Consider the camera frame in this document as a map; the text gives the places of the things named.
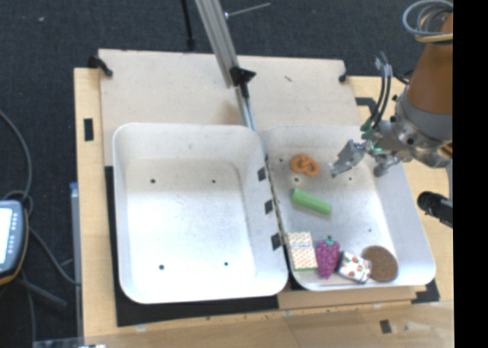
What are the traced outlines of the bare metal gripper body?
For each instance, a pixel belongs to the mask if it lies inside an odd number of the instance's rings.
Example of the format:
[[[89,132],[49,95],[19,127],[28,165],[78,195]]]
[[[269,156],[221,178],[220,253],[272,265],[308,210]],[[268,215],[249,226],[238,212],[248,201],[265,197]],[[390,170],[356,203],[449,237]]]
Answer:
[[[442,148],[451,139],[450,118],[419,111],[397,111],[390,120],[369,124],[365,130],[365,150],[379,167],[413,160],[427,167],[447,167],[452,158]]]

